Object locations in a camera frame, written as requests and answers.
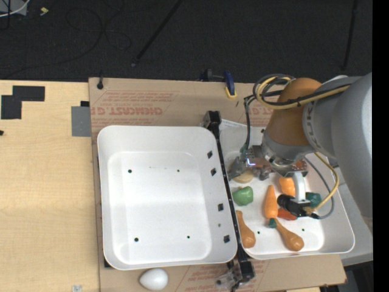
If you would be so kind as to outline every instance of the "light wood surface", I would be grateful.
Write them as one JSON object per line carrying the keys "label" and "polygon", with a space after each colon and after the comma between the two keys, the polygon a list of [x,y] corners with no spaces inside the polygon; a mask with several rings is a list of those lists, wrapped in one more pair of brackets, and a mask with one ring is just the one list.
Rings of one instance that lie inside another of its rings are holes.
{"label": "light wood surface", "polygon": [[91,139],[71,126],[88,84],[0,81],[0,94],[13,85],[46,98],[0,120],[0,291],[99,291]]}

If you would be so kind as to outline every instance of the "cable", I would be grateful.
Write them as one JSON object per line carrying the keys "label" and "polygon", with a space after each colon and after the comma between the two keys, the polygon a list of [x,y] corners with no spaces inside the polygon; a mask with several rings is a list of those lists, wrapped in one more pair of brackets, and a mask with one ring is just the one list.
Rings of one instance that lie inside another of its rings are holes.
{"label": "cable", "polygon": [[11,13],[6,13],[6,14],[1,14],[0,17],[6,17],[6,16],[9,16],[9,15],[13,15],[15,13],[18,13],[19,11],[21,11],[22,9],[24,9],[27,4],[30,2],[31,0],[27,0],[18,10],[15,10],[15,11],[12,11]]}
{"label": "cable", "polygon": [[[331,190],[330,190],[330,188],[329,188],[329,186],[328,186],[328,184],[327,184],[327,181],[324,179],[322,173],[317,169],[317,167],[316,167],[316,166],[315,166],[307,157],[305,157],[305,160],[306,160],[306,162],[308,162],[308,163],[311,165],[311,167],[316,171],[316,173],[318,174],[318,176],[322,179],[322,181],[323,181],[324,185],[326,186],[328,192],[330,193]],[[331,215],[331,213],[334,211],[334,208],[335,208],[335,207],[334,207],[334,203],[335,203],[335,202],[334,202],[334,197],[331,196],[331,209],[329,210],[329,212],[328,212],[326,215],[318,216],[318,219],[319,219],[319,220],[323,220],[324,218],[327,218],[327,217],[329,217],[329,216]]]}
{"label": "cable", "polygon": [[[111,16],[111,17],[105,22],[105,24],[103,24],[102,19],[100,18],[100,16],[99,16],[97,13],[95,13],[95,12],[93,12],[92,10],[89,10],[89,9],[70,9],[70,10],[66,13],[66,15],[65,15],[66,22],[67,22],[68,25],[70,25],[72,28],[77,29],[77,30],[79,30],[79,31],[84,31],[84,32],[98,32],[98,37],[97,37],[95,43],[91,46],[91,48],[89,48],[88,50],[86,50],[86,51],[84,51],[84,52],[82,52],[82,53],[76,55],[75,57],[72,57],[72,58],[70,58],[70,59],[67,59],[67,60],[61,60],[61,61],[57,61],[57,62],[54,61],[54,62],[46,63],[46,64],[35,64],[35,65],[31,65],[31,66],[25,66],[24,68],[20,68],[20,69],[18,69],[18,70],[16,70],[16,71],[11,72],[10,74],[6,75],[3,79],[8,79],[9,77],[11,77],[11,76],[13,76],[13,75],[15,75],[15,74],[17,74],[17,73],[19,73],[19,72],[28,70],[28,69],[37,68],[37,67],[52,66],[52,65],[55,65],[55,64],[63,64],[63,63],[68,63],[68,62],[77,60],[77,59],[79,59],[79,58],[81,58],[81,57],[87,55],[88,53],[90,53],[90,51],[92,51],[92,50],[97,46],[97,44],[100,42],[100,40],[101,40],[101,38],[102,38],[103,35],[106,36],[106,38],[107,38],[107,40],[108,40],[108,43],[109,43],[111,46],[115,47],[116,49],[126,50],[126,49],[130,48],[131,45],[132,45],[132,40],[131,40],[131,38],[130,38],[128,35],[126,35],[125,33],[122,33],[122,32],[116,32],[116,31],[114,31],[114,30],[107,30],[107,27],[110,25],[110,23],[112,22],[112,20],[113,20],[116,16],[118,16],[118,15],[122,12],[122,10],[124,9],[124,7],[125,7],[125,2],[124,2],[124,0],[119,0],[119,1],[121,2],[121,3],[120,3],[120,7],[119,7],[119,8],[116,8],[116,7],[112,6],[111,4],[109,4],[109,3],[107,2],[107,0],[103,0],[103,2],[104,2],[109,8],[114,9],[114,10],[117,11],[113,16]],[[87,11],[87,12],[93,14],[93,15],[94,15],[95,17],[97,17],[97,19],[98,19],[99,28],[98,28],[98,29],[95,29],[95,30],[81,29],[81,28],[78,28],[78,27],[76,27],[75,25],[73,25],[72,22],[71,22],[71,18],[72,18],[72,17],[71,17],[71,12],[74,12],[74,11],[78,11],[78,12],[80,12],[80,11]],[[119,47],[119,46],[113,44],[112,41],[110,40],[110,38],[108,37],[109,33],[116,33],[116,34],[123,35],[125,38],[128,39],[128,44],[125,45],[125,46],[122,46],[122,47]]]}
{"label": "cable", "polygon": [[249,116],[249,106],[255,100],[254,95],[246,96],[244,98],[244,112],[246,113],[246,125],[247,125],[247,136],[244,143],[245,149],[248,149],[250,145],[250,116]]}
{"label": "cable", "polygon": [[[87,11],[87,12],[91,12],[93,15],[95,15],[98,19],[98,23],[100,25],[100,29],[99,30],[85,30],[85,29],[79,29],[78,27],[75,27],[71,24],[71,22],[69,21],[69,14],[71,11],[74,11],[74,10],[77,10],[77,11],[80,11],[80,10],[84,10],[84,11]],[[101,38],[102,38],[102,35],[103,35],[103,28],[104,28],[104,25],[102,23],[102,20],[101,18],[99,17],[99,15],[95,12],[93,12],[92,10],[89,10],[89,9],[70,9],[69,11],[67,11],[66,13],[66,21],[68,22],[68,24],[73,27],[74,29],[77,29],[77,30],[81,30],[81,31],[86,31],[86,32],[94,32],[94,31],[98,31],[99,32],[99,35],[96,39],[96,41],[94,42],[94,44],[89,48],[87,49],[86,51],[76,55],[75,57],[72,57],[70,59],[67,59],[67,60],[63,60],[63,61],[54,61],[54,62],[51,62],[51,63],[46,63],[46,64],[36,64],[36,65],[31,65],[31,66],[27,66],[27,67],[24,67],[24,68],[21,68],[21,69],[18,69],[17,71],[14,71],[12,72],[11,74],[9,74],[8,76],[6,76],[4,79],[7,79],[9,77],[11,77],[12,75],[14,74],[17,74],[21,71],[25,71],[27,69],[31,69],[31,68],[35,68],[35,67],[45,67],[45,66],[51,66],[51,65],[56,65],[56,64],[63,64],[63,63],[68,63],[70,61],[74,61],[74,60],[77,60],[83,56],[85,56],[86,54],[90,53],[96,46],[97,44],[100,42]]]}
{"label": "cable", "polygon": [[4,4],[7,6],[7,26],[6,27],[2,27],[1,30],[5,30],[5,29],[8,29],[10,27],[10,21],[11,21],[11,17],[9,16],[9,14],[11,14],[11,0],[8,0],[8,4],[2,0],[4,2]]}
{"label": "cable", "polygon": [[317,211],[317,209],[322,207],[333,196],[339,186],[339,175],[336,173],[335,169],[330,164],[328,164],[318,153],[315,153],[315,155],[333,172],[335,176],[335,185],[334,188],[332,188],[332,190],[330,191],[330,193],[316,207],[304,207],[304,210],[307,212],[308,215],[312,214],[313,212]]}
{"label": "cable", "polygon": [[[313,101],[323,99],[323,98],[328,97],[328,96],[332,96],[334,94],[338,94],[340,92],[344,92],[350,86],[350,85],[339,86],[338,88],[335,88],[335,89],[329,89],[329,90],[309,94],[306,96],[301,96],[301,97],[298,97],[297,99],[294,99],[294,100],[288,100],[287,102],[267,102],[264,100],[264,97],[266,96],[266,94],[263,94],[262,91],[264,91],[266,93],[267,90],[269,90],[273,85],[279,84],[279,83],[272,83],[272,81],[274,81],[274,80],[279,80],[279,78],[277,76],[273,76],[273,75],[271,75],[270,77],[268,76],[268,78],[263,82],[261,82],[261,80],[259,80],[254,85],[254,88],[253,88],[256,99],[264,106],[266,106],[270,109],[273,109],[273,110],[286,110],[289,108],[302,106],[302,105],[305,105],[309,102],[313,102]],[[289,79],[286,84],[289,84],[293,80],[294,79]]]}
{"label": "cable", "polygon": [[270,75],[266,75],[262,78],[260,78],[255,84],[254,84],[254,87],[253,87],[253,95],[256,95],[256,89],[258,87],[258,85],[260,85],[262,82],[265,82],[266,80],[268,80],[268,82],[272,81],[272,80],[279,80],[279,79],[282,79],[282,78],[285,78],[285,79],[289,79],[290,80],[294,80],[295,77],[291,76],[291,75],[285,75],[285,74],[270,74]]}

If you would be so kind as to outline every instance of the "egg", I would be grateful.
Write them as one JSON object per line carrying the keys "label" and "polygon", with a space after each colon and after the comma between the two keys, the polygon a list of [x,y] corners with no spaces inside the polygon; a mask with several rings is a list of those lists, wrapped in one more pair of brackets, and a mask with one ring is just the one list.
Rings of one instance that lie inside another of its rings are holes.
{"label": "egg", "polygon": [[168,274],[162,268],[152,268],[139,277],[139,282],[146,289],[159,291],[167,286]]}

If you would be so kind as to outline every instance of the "dark floor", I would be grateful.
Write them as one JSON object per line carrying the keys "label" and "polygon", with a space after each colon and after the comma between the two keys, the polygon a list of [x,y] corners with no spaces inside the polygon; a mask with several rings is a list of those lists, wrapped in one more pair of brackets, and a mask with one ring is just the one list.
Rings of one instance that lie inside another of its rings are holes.
{"label": "dark floor", "polygon": [[236,82],[271,73],[323,82],[372,71],[373,0],[357,0],[344,71],[354,0],[185,0],[132,68],[177,1],[31,0],[26,16],[0,17],[0,78],[196,80],[212,68]]}

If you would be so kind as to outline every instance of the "orange toy carrot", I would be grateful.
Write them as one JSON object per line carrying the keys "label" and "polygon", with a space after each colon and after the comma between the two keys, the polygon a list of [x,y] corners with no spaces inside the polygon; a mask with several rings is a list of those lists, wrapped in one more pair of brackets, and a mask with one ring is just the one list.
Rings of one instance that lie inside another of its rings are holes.
{"label": "orange toy carrot", "polygon": [[289,231],[281,223],[275,218],[274,219],[277,224],[277,230],[282,235],[284,239],[285,245],[289,250],[299,251],[304,247],[304,240],[294,232]]}
{"label": "orange toy carrot", "polygon": [[285,220],[294,221],[297,219],[296,215],[291,214],[288,210],[283,209],[282,207],[278,209],[278,217],[284,218]]}
{"label": "orange toy carrot", "polygon": [[255,234],[254,232],[245,224],[243,220],[242,211],[236,211],[236,217],[238,219],[239,231],[241,234],[242,245],[244,248],[252,248],[255,245]]}
{"label": "orange toy carrot", "polygon": [[269,185],[269,187],[267,188],[264,212],[266,218],[275,218],[278,215],[277,198],[275,196],[273,185]]}
{"label": "orange toy carrot", "polygon": [[280,177],[278,182],[281,185],[281,190],[283,193],[292,197],[296,196],[296,189],[294,187],[294,182],[292,178],[285,178],[282,176]]}

